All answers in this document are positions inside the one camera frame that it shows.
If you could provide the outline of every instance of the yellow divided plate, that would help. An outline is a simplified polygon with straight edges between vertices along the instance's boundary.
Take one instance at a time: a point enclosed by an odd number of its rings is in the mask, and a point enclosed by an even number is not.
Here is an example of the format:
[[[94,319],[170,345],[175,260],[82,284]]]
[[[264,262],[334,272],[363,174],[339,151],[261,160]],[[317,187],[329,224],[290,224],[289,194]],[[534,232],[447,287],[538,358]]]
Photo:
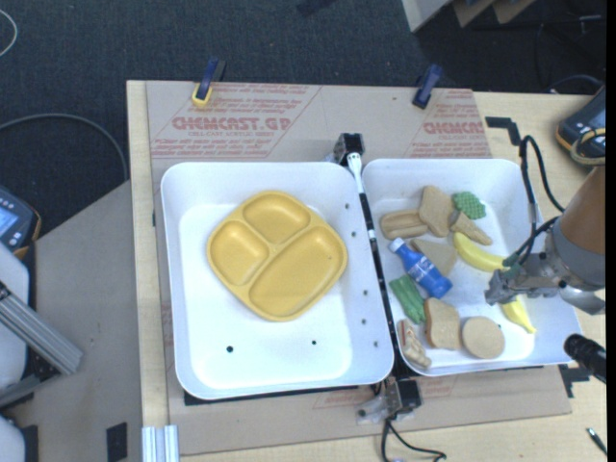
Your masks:
[[[347,249],[317,213],[285,192],[260,192],[212,232],[214,273],[248,308],[271,321],[295,319],[340,278]]]

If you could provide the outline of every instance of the cardboard sheet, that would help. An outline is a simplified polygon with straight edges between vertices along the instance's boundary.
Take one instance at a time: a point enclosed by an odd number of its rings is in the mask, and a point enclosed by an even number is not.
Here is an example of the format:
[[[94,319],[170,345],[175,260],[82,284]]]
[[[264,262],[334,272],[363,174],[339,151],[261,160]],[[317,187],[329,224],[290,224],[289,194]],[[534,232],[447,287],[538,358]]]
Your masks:
[[[146,82],[155,219],[160,181],[186,161],[320,161],[342,133],[361,133],[365,163],[379,158],[489,158],[471,90],[436,89],[425,110],[414,88],[214,83],[193,106],[191,82]],[[174,369],[165,237],[157,222],[170,421],[183,455],[336,439],[381,431],[355,421],[370,387],[187,402]],[[401,430],[489,423],[571,412],[558,367],[419,379],[423,406]],[[216,437],[207,433],[216,427]]]

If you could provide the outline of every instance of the digital display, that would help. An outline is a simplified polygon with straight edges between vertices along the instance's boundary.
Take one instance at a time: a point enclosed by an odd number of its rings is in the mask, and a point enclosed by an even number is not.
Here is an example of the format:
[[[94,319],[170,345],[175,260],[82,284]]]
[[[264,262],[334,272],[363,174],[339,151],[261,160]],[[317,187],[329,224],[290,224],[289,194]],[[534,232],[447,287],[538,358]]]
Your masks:
[[[17,216],[15,214],[0,207],[0,237],[4,236],[16,220]]]

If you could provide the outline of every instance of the wooden table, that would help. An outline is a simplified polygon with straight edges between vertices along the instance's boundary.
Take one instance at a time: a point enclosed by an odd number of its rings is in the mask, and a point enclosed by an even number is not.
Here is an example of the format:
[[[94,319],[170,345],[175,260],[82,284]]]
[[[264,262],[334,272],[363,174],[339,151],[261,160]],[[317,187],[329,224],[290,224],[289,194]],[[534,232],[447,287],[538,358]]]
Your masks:
[[[579,110],[587,96],[478,92],[475,101],[482,117],[511,117],[520,133],[532,135],[539,143],[552,192],[567,203],[581,185],[588,170],[576,165],[553,138],[559,120]],[[152,227],[153,194],[147,130],[145,82],[127,84],[131,185],[136,253],[137,300],[141,359],[142,424],[161,427],[169,424],[162,318],[158,285],[156,236]],[[495,158],[518,162],[505,130],[490,129],[486,135]],[[536,163],[530,162],[536,196],[545,219],[556,215],[541,189]],[[586,337],[605,344],[605,316],[578,312]],[[606,389],[591,378],[574,386],[573,413],[566,416],[514,422],[477,424],[407,433],[409,442],[445,452],[450,461],[471,460],[560,460],[600,461],[603,453],[592,443],[586,428],[593,427],[606,442]],[[204,436],[216,436],[215,432]],[[380,459],[380,436],[363,436],[329,442],[297,444],[266,449],[212,453],[182,460],[200,461],[287,461]],[[388,439],[389,458],[426,460],[411,452],[393,436]]]

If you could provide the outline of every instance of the blue bottle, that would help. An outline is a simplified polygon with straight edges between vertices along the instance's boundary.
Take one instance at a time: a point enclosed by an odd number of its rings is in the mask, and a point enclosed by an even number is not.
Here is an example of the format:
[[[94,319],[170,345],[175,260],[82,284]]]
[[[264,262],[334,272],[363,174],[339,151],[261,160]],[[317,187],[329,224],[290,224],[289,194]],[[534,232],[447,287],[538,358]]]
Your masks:
[[[425,255],[409,248],[402,238],[393,240],[389,244],[389,249],[402,259],[406,272],[430,296],[442,297],[451,289],[451,281],[441,275],[441,272]]]

